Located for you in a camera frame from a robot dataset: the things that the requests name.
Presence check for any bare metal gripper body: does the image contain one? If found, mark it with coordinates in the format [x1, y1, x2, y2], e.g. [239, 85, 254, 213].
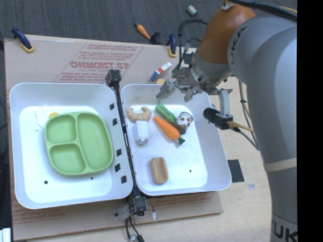
[176, 67, 222, 95]

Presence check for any blue red white carton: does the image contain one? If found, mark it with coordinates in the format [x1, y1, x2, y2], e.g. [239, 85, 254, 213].
[149, 61, 174, 82]

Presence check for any green celery stalk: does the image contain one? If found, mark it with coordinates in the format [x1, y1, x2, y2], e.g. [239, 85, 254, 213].
[154, 103, 178, 125]

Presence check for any white cup with strawberry print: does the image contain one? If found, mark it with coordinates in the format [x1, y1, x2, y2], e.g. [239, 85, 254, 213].
[176, 111, 194, 131]

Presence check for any orange carrot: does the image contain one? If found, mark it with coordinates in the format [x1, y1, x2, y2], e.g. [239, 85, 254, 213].
[133, 21, 151, 40]
[153, 115, 186, 146]

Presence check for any tan croissant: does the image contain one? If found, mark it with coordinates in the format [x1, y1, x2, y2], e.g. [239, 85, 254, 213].
[126, 106, 152, 123]

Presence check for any white can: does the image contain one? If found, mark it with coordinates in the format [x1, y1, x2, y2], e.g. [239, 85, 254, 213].
[133, 120, 150, 146]

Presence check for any thin black and white rod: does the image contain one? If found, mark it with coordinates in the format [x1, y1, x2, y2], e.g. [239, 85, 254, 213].
[113, 79, 142, 199]

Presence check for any white plastic tray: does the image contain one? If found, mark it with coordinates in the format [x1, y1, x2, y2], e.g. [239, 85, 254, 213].
[9, 82, 134, 210]
[120, 84, 232, 197]

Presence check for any tan bread bun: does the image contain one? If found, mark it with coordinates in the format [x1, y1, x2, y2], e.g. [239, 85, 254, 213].
[149, 156, 169, 185]

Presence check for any green divided plate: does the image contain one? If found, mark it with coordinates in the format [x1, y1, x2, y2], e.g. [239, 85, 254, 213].
[44, 111, 115, 176]

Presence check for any brown cardboard board red print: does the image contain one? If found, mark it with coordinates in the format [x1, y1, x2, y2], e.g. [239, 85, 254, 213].
[4, 34, 224, 241]

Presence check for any white fried egg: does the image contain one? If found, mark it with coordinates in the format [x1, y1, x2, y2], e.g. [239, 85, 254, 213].
[34, 105, 65, 129]

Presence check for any black cylinder on white bracket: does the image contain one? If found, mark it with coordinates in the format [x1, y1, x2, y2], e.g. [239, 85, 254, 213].
[203, 89, 234, 131]

